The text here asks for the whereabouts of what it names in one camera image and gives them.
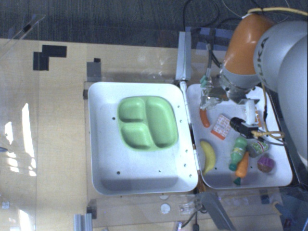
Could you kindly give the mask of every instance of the toy carrot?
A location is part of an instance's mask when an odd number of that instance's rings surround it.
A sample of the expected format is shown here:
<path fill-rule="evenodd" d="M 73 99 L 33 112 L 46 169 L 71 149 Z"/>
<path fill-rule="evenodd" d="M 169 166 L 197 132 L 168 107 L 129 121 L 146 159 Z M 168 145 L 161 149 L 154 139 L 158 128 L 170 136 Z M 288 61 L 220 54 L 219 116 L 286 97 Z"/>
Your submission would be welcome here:
<path fill-rule="evenodd" d="M 247 174 L 248 159 L 249 159 L 249 152 L 245 152 L 242 160 L 238 163 L 237 169 L 235 171 L 235 175 L 238 177 L 234 181 L 236 185 L 241 185 L 241 178 L 244 178 Z"/>

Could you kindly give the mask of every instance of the yellow banana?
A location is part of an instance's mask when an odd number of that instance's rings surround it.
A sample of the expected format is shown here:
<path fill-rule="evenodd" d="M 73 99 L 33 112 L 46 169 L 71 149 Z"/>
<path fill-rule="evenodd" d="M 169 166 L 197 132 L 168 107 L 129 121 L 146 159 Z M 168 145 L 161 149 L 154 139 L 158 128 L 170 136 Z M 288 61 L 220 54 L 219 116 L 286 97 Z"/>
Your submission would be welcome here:
<path fill-rule="evenodd" d="M 202 171 L 202 174 L 205 175 L 207 172 L 209 172 L 216 163 L 216 155 L 213 150 L 213 147 L 205 141 L 200 142 L 202 150 L 205 153 L 205 167 L 204 170 Z"/>

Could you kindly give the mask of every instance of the divided green plate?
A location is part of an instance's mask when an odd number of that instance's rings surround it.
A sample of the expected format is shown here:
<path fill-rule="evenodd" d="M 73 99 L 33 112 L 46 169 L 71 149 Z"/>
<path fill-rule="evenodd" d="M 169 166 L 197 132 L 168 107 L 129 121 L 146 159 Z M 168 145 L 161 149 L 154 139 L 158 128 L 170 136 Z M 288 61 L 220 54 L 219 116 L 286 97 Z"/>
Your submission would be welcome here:
<path fill-rule="evenodd" d="M 161 97 L 123 99 L 117 109 L 123 142 L 138 151 L 166 149 L 178 141 L 178 129 L 170 103 Z"/>

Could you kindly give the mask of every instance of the green bottle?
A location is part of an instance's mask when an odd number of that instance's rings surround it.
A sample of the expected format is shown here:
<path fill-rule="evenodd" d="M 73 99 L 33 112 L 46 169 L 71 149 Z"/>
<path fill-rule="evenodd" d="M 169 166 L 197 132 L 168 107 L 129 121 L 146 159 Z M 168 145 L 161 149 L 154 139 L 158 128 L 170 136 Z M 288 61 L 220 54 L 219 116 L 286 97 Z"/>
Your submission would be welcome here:
<path fill-rule="evenodd" d="M 246 151 L 247 146 L 247 140 L 240 136 L 235 140 L 235 145 L 233 147 L 233 150 L 231 152 L 231 163 L 229 165 L 229 169 L 232 171 L 236 171 L 237 164 L 244 156 L 244 153 Z"/>

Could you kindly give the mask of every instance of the bottle cap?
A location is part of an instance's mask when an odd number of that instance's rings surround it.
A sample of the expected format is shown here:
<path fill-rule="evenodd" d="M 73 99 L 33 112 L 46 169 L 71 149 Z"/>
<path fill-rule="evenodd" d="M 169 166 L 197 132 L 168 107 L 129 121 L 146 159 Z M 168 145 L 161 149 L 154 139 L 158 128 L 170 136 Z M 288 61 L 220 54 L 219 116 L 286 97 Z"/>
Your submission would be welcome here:
<path fill-rule="evenodd" d="M 236 164 L 230 164 L 229 165 L 229 170 L 236 171 L 236 168 L 237 168 Z"/>

